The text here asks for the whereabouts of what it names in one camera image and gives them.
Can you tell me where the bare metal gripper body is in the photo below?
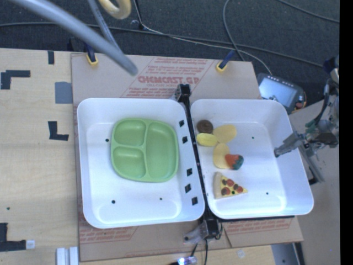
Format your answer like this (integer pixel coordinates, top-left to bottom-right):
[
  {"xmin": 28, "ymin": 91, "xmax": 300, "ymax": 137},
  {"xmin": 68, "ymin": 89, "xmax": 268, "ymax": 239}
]
[{"xmin": 313, "ymin": 119, "xmax": 340, "ymax": 149}]

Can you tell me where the green divided plate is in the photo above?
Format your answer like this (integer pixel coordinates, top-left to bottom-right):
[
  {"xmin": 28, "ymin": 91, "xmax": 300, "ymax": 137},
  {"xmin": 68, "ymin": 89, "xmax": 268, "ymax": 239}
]
[{"xmin": 110, "ymin": 117, "xmax": 180, "ymax": 183}]

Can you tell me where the pizza slice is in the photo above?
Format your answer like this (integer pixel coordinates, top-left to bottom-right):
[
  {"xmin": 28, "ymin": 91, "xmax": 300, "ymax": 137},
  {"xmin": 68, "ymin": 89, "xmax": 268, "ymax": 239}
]
[{"xmin": 212, "ymin": 171, "xmax": 248, "ymax": 200}]

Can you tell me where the red and green strawberry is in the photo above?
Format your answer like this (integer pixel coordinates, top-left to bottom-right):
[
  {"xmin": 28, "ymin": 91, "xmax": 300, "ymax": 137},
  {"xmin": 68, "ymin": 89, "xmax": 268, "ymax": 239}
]
[{"xmin": 224, "ymin": 153, "xmax": 245, "ymax": 171}]

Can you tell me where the white plastic tray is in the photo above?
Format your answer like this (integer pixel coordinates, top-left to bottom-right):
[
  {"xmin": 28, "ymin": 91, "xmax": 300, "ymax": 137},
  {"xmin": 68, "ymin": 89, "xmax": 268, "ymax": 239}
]
[
  {"xmin": 190, "ymin": 98, "xmax": 314, "ymax": 220},
  {"xmin": 76, "ymin": 97, "xmax": 206, "ymax": 229}
]

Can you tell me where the brown doughnut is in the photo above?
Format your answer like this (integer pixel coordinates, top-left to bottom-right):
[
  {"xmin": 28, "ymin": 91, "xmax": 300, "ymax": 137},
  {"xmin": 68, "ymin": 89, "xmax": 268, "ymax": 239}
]
[{"xmin": 196, "ymin": 119, "xmax": 214, "ymax": 134}]

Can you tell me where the black block with thin wires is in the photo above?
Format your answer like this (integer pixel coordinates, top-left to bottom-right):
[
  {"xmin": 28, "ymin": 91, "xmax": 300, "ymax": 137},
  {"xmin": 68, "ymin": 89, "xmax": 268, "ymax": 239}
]
[
  {"xmin": 175, "ymin": 83, "xmax": 192, "ymax": 103},
  {"xmin": 202, "ymin": 218, "xmax": 222, "ymax": 240}
]

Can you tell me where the thin black rod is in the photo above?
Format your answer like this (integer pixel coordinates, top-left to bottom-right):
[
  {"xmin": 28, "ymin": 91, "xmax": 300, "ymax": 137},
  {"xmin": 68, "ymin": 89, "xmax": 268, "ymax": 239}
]
[{"xmin": 184, "ymin": 100, "xmax": 212, "ymax": 221}]

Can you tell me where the brown cardboard board red print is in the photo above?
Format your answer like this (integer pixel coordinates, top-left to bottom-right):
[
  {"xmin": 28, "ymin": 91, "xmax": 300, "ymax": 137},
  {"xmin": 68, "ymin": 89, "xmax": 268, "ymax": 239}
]
[{"xmin": 70, "ymin": 52, "xmax": 304, "ymax": 262}]

